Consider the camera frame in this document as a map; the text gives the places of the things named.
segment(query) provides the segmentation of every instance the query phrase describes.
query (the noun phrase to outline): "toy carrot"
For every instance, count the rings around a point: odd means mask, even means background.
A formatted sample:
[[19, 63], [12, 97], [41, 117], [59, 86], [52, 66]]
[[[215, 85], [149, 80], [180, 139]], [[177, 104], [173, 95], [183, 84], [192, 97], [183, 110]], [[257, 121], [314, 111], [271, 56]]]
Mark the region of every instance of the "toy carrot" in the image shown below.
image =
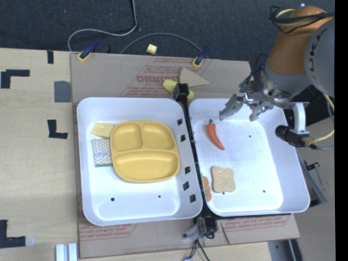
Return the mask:
[[206, 131], [210, 140], [214, 143], [214, 145], [217, 148], [224, 150], [225, 147], [222, 145], [222, 143], [220, 142], [218, 138], [218, 135], [216, 134], [216, 124], [213, 123], [212, 119], [210, 119], [209, 123], [206, 125]]

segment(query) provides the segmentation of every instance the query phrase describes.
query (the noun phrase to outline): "yellow plate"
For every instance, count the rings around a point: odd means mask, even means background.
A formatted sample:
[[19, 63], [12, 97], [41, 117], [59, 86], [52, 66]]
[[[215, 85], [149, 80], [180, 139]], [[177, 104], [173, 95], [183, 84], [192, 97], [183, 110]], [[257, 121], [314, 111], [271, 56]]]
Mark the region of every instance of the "yellow plate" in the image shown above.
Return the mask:
[[174, 135], [165, 124], [129, 121], [111, 131], [110, 150], [117, 175], [132, 183], [164, 181], [180, 169]]

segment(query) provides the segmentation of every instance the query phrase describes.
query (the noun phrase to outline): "toy bread slice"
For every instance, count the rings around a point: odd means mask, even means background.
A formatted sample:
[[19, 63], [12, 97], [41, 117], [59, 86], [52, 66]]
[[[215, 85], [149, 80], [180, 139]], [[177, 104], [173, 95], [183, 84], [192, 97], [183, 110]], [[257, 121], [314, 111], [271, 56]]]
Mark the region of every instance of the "toy bread slice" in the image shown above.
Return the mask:
[[234, 191], [234, 173], [231, 168], [213, 166], [212, 174], [214, 192]]

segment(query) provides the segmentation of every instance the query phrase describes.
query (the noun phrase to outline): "white tray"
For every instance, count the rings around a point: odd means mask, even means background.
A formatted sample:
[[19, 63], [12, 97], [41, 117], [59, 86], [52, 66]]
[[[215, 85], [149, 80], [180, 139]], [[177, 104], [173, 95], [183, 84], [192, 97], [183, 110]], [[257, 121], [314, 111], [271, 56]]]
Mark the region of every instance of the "white tray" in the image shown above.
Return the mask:
[[[128, 183], [118, 178], [112, 166], [95, 167], [94, 124], [131, 120], [157, 121], [172, 130], [181, 161], [175, 177], [156, 183]], [[202, 196], [184, 113], [177, 102], [169, 98], [86, 98], [77, 107], [77, 121], [83, 212], [91, 223], [104, 226], [187, 219], [200, 213]]]
[[[247, 105], [233, 116], [219, 120], [219, 110], [228, 99], [196, 99], [189, 105], [191, 125], [201, 174], [209, 180], [214, 165], [234, 171], [235, 190], [215, 193], [209, 209], [219, 216], [297, 213], [309, 206], [309, 195], [295, 148], [275, 135], [279, 125], [287, 125], [284, 112], [274, 107], [249, 121]], [[208, 139], [209, 119], [225, 147], [222, 151]]]

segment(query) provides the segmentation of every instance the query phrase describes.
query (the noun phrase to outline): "cardboard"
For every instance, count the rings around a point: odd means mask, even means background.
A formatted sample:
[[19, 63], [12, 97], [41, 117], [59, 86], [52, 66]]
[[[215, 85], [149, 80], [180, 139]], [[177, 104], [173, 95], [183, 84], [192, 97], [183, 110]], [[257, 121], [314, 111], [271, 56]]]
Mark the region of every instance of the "cardboard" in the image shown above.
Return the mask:
[[[194, 71], [210, 84], [192, 87], [195, 98], [230, 98], [239, 93], [239, 83], [249, 74], [244, 61], [205, 59], [199, 70], [192, 59], [156, 56], [92, 54], [81, 63], [71, 54], [71, 83], [74, 109], [74, 140], [78, 193], [79, 257], [102, 257], [121, 254], [191, 248], [181, 240], [181, 231], [194, 225], [193, 219], [135, 223], [117, 226], [92, 225], [83, 214], [80, 186], [79, 147], [76, 107], [87, 97], [169, 97], [162, 87], [165, 79], [179, 81], [182, 68]], [[214, 239], [203, 246], [223, 246], [269, 240], [294, 239], [299, 231], [293, 214], [244, 217], [217, 221]]]

